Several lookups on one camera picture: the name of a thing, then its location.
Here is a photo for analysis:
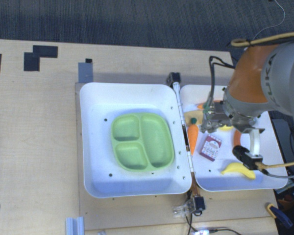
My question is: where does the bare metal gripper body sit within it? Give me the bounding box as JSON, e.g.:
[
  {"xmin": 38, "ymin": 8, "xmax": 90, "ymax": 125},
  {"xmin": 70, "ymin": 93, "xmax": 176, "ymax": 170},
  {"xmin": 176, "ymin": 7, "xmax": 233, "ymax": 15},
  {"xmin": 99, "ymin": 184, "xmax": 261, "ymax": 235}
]
[{"xmin": 202, "ymin": 103, "xmax": 258, "ymax": 134}]

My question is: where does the orange carrot with green top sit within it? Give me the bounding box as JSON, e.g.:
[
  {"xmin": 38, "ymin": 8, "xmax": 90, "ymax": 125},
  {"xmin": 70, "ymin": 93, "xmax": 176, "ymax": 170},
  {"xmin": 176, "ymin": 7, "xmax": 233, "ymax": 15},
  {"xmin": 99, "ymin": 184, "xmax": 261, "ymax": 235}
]
[{"xmin": 187, "ymin": 117, "xmax": 200, "ymax": 157}]

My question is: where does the yellow bread slice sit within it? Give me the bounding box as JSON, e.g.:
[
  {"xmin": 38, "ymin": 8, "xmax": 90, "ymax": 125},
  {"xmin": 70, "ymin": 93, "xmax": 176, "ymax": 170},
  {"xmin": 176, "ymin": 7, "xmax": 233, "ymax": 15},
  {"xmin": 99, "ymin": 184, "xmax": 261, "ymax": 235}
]
[{"xmin": 183, "ymin": 109, "xmax": 206, "ymax": 126}]

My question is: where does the red and white carton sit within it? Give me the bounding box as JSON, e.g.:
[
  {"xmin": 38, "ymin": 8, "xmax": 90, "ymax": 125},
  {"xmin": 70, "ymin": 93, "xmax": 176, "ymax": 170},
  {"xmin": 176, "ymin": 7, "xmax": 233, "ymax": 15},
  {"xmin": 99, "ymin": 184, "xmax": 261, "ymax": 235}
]
[{"xmin": 198, "ymin": 134, "xmax": 223, "ymax": 162}]

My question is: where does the orange sausage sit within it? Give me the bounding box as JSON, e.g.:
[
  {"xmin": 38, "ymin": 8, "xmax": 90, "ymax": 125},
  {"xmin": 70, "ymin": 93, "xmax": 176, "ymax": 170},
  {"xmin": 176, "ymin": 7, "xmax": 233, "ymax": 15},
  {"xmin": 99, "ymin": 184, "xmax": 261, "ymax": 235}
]
[{"xmin": 233, "ymin": 129, "xmax": 244, "ymax": 148}]

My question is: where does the small orange carrot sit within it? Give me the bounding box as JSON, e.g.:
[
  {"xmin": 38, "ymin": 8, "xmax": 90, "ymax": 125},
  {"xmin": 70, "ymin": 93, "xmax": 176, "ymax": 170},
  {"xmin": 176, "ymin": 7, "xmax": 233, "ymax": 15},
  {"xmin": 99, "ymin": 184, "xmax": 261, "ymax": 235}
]
[{"xmin": 196, "ymin": 100, "xmax": 222, "ymax": 110}]

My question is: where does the thin black and white rod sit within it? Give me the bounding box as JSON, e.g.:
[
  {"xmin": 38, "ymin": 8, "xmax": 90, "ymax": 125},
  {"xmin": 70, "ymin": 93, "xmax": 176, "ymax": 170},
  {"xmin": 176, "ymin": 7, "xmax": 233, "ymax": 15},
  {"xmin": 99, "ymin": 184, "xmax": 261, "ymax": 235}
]
[{"xmin": 172, "ymin": 81, "xmax": 201, "ymax": 198}]

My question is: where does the yellow banana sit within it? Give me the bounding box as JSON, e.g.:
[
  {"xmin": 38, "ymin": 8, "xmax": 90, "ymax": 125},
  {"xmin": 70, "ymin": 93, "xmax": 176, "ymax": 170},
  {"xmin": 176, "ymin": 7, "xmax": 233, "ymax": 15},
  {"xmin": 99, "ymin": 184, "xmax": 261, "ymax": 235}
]
[{"xmin": 220, "ymin": 162, "xmax": 257, "ymax": 180}]

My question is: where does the green divided plate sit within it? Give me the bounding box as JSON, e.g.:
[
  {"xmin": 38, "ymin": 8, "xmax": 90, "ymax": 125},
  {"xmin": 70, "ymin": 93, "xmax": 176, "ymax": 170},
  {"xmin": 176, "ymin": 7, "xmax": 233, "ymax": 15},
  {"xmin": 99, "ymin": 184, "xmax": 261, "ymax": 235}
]
[{"xmin": 110, "ymin": 112, "xmax": 175, "ymax": 173}]

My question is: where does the white plastic tray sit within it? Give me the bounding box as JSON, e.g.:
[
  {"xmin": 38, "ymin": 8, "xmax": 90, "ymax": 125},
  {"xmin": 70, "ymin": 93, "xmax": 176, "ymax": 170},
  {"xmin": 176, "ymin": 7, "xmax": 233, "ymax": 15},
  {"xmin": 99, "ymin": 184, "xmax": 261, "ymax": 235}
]
[
  {"xmin": 79, "ymin": 82, "xmax": 193, "ymax": 199},
  {"xmin": 180, "ymin": 84, "xmax": 290, "ymax": 192}
]

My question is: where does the black cylinder on white bracket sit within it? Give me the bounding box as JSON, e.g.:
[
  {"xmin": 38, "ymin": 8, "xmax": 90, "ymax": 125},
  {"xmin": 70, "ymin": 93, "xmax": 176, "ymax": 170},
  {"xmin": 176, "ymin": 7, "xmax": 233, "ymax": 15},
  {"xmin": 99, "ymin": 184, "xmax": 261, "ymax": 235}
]
[{"xmin": 232, "ymin": 127, "xmax": 266, "ymax": 171}]

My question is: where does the black block with thin wires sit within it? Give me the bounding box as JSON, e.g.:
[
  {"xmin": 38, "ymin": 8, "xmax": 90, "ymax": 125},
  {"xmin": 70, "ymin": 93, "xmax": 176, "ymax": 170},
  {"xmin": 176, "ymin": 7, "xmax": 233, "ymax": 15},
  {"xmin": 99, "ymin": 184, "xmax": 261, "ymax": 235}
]
[
  {"xmin": 186, "ymin": 195, "xmax": 207, "ymax": 216},
  {"xmin": 168, "ymin": 71, "xmax": 182, "ymax": 87}
]

